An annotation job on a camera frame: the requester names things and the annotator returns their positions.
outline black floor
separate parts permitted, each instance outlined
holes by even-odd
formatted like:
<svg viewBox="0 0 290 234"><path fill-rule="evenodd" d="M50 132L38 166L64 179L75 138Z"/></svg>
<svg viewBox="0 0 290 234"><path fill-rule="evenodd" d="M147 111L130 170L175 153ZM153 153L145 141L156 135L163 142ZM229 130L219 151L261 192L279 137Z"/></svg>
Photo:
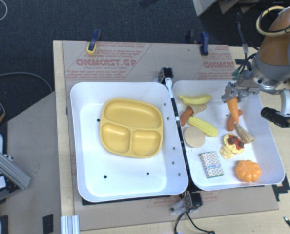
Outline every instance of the black floor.
<svg viewBox="0 0 290 234"><path fill-rule="evenodd" d="M241 46L237 6L222 14L215 3L197 17L192 0L3 1L8 13L0 21L0 75L29 72L42 77L52 89L52 42L90 41L95 28L102 30L102 41L184 43L185 35L193 29L197 36L207 31L210 44ZM242 15L249 46L261 44L255 21L273 4L287 6L290 0L261 0ZM0 2L0 17L4 12ZM46 83L31 75L0 77L0 102L6 110L3 124L49 93Z"/></svg>

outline beige disc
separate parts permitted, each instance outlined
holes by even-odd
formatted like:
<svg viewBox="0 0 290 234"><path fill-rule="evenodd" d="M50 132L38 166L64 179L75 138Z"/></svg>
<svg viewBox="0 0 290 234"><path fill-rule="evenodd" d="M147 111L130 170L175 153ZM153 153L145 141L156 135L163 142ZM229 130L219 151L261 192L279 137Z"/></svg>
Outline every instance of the beige disc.
<svg viewBox="0 0 290 234"><path fill-rule="evenodd" d="M191 147L201 147L205 142L205 134L197 127L187 127L184 130L184 139Z"/></svg>

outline orange pumpkin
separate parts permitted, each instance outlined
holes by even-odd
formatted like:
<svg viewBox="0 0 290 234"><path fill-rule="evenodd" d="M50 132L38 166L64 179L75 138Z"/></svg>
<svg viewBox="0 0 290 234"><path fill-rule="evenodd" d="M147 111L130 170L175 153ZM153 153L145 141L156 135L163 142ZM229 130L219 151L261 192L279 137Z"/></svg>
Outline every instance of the orange pumpkin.
<svg viewBox="0 0 290 234"><path fill-rule="evenodd" d="M237 177L244 182L256 182L262 174L259 165L251 160L239 161L235 172Z"/></svg>

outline yellow plate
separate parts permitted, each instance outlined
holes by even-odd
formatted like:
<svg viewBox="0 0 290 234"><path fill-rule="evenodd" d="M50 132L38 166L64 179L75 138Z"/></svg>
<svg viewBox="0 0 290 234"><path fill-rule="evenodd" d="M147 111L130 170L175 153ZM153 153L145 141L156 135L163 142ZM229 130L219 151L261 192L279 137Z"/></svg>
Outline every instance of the yellow plate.
<svg viewBox="0 0 290 234"><path fill-rule="evenodd" d="M131 99L112 99L103 107L100 140L111 153L146 158L156 155L163 142L164 123L152 104Z"/></svg>

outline white tray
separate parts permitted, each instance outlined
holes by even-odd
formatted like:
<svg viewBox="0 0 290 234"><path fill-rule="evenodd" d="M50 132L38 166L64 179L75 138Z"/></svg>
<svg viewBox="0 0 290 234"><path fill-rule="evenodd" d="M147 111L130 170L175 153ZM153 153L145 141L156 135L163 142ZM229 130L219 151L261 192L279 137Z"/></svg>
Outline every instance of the white tray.
<svg viewBox="0 0 290 234"><path fill-rule="evenodd" d="M114 98L147 102L162 113L164 136L151 158L108 152L100 142L104 104ZM156 82L81 82L70 92L80 195L90 202L177 195L188 176L169 92Z"/></svg>
<svg viewBox="0 0 290 234"><path fill-rule="evenodd" d="M260 115L262 104L258 95L250 95L239 103L239 109L243 111L239 124L255 137L255 141L245 144L244 152L235 155L231 159L224 159L221 156L220 149L223 145L223 136L228 133L226 130L226 120L229 110L227 105L221 100L221 95L224 94L227 83L228 81L217 80L178 81L173 86L179 115L186 109L182 100L179 99L179 95L212 95L211 101L207 103L207 109L196 114L196 116L219 129L218 136L206 136L205 143L200 148L191 148L185 143L192 181L200 189L206 191L281 183L285 177L283 163L269 128L269 123ZM182 130L184 131L188 126L188 123L186 123ZM210 151L217 152L224 170L223 176L206 177L199 154ZM234 169L237 162L243 159L250 159L260 165L262 175L257 182L245 183L236 177Z"/></svg>

